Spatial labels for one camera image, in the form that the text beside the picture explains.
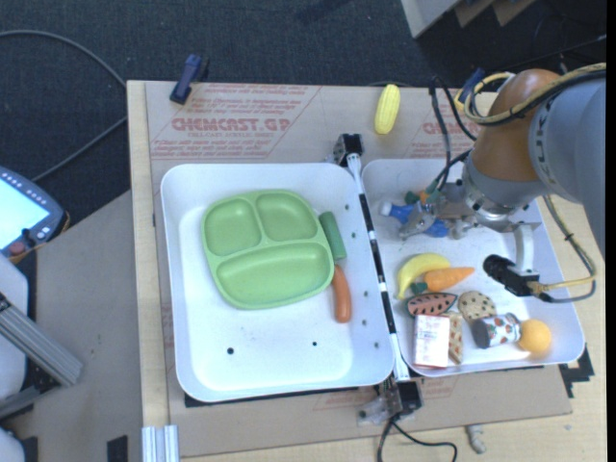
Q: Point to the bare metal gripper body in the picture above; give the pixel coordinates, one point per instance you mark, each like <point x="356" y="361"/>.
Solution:
<point x="457" y="207"/>

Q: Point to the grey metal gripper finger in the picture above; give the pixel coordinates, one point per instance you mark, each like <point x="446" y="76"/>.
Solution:
<point x="463" y="231"/>
<point x="415" y="225"/>

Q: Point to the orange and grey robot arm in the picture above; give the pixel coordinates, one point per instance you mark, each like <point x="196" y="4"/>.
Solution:
<point x="563" y="133"/>

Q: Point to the blue bottle with white cap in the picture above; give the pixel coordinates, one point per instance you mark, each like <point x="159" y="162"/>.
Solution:
<point x="402" y="211"/>

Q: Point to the white plastic tray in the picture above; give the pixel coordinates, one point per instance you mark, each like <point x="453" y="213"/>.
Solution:
<point x="269" y="349"/>
<point x="486" y="248"/>

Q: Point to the yellow banana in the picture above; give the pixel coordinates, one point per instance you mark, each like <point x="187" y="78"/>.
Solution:
<point x="418" y="264"/>

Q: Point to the orange carrot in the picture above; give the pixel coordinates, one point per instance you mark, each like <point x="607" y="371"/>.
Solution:
<point x="447" y="278"/>

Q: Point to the thin black and white rod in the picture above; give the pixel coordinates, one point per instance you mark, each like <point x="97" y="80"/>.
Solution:
<point x="380" y="267"/>

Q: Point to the brown chocolate chip biscuit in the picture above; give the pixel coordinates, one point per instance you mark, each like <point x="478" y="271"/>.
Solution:
<point x="476" y="304"/>

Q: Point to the red watermelon slice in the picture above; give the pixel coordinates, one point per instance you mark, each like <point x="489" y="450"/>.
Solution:
<point x="430" y="303"/>

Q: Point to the green toy cucumber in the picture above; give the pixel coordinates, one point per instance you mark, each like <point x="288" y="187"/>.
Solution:
<point x="333" y="236"/>

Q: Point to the orange toy sausage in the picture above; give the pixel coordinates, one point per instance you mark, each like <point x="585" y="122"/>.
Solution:
<point x="342" y="296"/>

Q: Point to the small can with strawberry print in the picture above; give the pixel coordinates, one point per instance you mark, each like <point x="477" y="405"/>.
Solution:
<point x="498" y="329"/>

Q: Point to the yellow pizza slice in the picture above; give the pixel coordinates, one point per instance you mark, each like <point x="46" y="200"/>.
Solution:
<point x="456" y="340"/>

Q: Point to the white and red carton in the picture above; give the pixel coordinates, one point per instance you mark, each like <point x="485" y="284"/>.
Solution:
<point x="431" y="341"/>

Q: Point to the yellow toy corn cob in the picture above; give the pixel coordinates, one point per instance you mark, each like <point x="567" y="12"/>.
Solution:
<point x="387" y="109"/>

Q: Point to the yellow orange toy fruit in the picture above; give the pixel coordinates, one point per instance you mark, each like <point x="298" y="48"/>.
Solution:
<point x="535" y="336"/>

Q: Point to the green divided plate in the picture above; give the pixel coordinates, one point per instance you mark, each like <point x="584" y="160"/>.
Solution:
<point x="269" y="267"/>

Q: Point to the brown cardboard board red print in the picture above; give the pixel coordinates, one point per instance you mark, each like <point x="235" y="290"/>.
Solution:
<point x="231" y="128"/>

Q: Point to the black cylinder on white bracket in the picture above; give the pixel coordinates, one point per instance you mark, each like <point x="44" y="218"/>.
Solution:
<point x="510" y="272"/>

